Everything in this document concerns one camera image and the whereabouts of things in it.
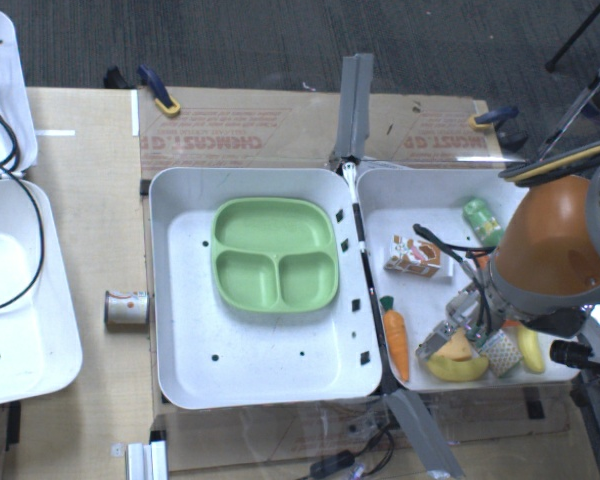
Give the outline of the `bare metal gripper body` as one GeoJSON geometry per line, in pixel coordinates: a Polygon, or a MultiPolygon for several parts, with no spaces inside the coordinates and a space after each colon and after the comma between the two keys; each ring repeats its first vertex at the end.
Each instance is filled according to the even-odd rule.
{"type": "Polygon", "coordinates": [[[458,325],[471,324],[485,332],[493,332],[496,326],[492,302],[493,282],[473,280],[446,304],[446,315],[458,325]]]}

